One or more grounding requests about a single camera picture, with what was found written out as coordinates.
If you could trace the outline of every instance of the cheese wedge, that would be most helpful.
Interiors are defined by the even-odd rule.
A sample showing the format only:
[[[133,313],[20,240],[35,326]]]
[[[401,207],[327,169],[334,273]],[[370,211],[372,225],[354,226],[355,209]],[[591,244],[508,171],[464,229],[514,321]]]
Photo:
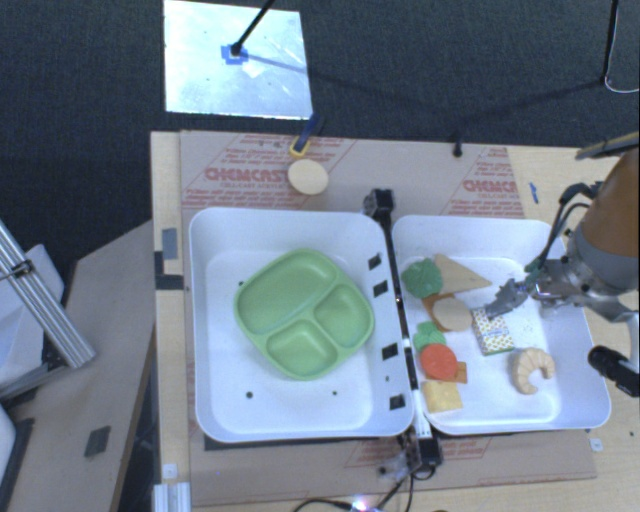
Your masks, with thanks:
[[[434,263],[440,269],[440,274],[442,275],[440,295],[464,292],[491,285],[491,281],[487,281],[484,277],[443,254],[436,254]]]
[[[422,393],[432,414],[462,409],[462,399],[455,382],[428,380],[422,384]]]

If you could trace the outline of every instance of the round wooden disc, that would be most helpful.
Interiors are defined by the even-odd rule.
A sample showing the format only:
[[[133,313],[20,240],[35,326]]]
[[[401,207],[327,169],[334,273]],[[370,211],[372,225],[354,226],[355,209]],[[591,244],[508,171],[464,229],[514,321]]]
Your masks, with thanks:
[[[329,174],[322,165],[309,159],[296,160],[289,167],[289,183],[298,192],[310,196],[324,192]]]

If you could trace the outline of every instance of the blue marker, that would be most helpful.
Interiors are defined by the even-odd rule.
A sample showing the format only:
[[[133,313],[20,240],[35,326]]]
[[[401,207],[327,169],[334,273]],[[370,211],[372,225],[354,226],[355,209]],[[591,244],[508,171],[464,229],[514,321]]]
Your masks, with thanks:
[[[289,147],[289,154],[294,158],[302,158],[304,157],[307,149],[309,149],[310,140],[309,137],[311,134],[315,132],[319,132],[322,129],[322,124],[324,123],[324,119],[321,115],[316,114],[315,112],[311,114],[307,124],[305,124],[302,129],[302,133],[293,139],[291,146]]]
[[[536,186],[533,184],[533,182],[529,182],[529,188],[531,188],[531,195],[533,196],[533,201],[538,204],[538,194],[536,194]]]

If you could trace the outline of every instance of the green plate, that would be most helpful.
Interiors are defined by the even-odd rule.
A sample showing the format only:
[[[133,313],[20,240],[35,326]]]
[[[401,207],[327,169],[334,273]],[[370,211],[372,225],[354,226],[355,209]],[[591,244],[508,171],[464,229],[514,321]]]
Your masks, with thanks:
[[[234,300],[236,321],[280,371],[318,378],[373,332],[373,311],[353,281],[324,254],[291,251],[251,276]]]

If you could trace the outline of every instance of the yellow cheese block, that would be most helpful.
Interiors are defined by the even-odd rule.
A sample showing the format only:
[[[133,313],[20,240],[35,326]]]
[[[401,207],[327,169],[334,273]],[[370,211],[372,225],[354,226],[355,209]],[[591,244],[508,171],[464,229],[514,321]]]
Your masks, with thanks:
[[[462,399],[455,382],[428,380],[422,384],[422,393],[430,413],[462,409]]]

